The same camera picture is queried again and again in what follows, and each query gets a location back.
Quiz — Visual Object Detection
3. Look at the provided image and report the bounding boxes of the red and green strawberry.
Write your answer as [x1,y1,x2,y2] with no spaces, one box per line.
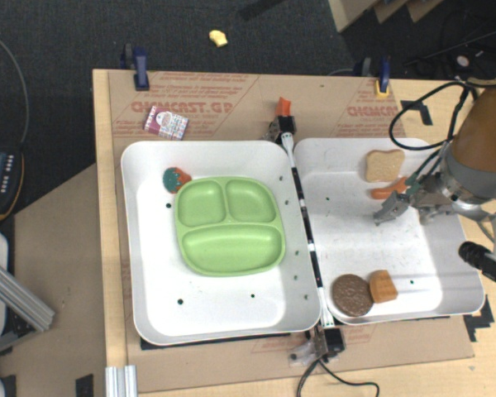
[162,166,193,194]

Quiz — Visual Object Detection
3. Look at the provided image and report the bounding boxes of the orange waffle piece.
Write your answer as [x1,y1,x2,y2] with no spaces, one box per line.
[369,269,399,304]

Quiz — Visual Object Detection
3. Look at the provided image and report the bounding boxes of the beige bread slice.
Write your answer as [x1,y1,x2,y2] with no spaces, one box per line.
[364,149,407,184]

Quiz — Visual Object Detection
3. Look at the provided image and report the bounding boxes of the yellow toy piece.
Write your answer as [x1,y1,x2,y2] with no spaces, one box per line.
[208,30,229,49]

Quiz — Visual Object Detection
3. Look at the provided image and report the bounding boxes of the black cylinder on white bracket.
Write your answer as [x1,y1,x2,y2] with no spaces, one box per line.
[451,198,496,284]

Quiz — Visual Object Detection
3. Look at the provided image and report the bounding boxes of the orange sausage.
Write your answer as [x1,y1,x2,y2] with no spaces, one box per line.
[370,176,410,201]

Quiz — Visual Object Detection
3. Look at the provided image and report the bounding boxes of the thin black and white rod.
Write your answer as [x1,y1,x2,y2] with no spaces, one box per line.
[281,132,336,329]

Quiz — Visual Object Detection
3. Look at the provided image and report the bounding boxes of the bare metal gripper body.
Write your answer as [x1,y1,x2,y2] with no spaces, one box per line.
[406,173,460,218]

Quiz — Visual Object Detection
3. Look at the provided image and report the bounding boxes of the green divided plate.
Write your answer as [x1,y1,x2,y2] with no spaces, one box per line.
[174,175,287,278]

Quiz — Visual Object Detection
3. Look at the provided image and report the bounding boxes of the pink and white packet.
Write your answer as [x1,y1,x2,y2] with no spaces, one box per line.
[142,105,190,141]

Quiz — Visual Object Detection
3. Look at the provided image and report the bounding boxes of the brown round biscuit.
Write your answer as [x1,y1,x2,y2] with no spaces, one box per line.
[331,274,374,318]

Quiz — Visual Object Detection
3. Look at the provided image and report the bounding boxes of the white plastic tray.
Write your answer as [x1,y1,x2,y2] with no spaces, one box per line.
[120,140,322,346]
[292,137,486,327]

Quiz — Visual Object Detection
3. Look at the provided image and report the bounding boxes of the brown cardboard board red print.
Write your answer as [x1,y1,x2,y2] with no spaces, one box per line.
[107,70,487,395]

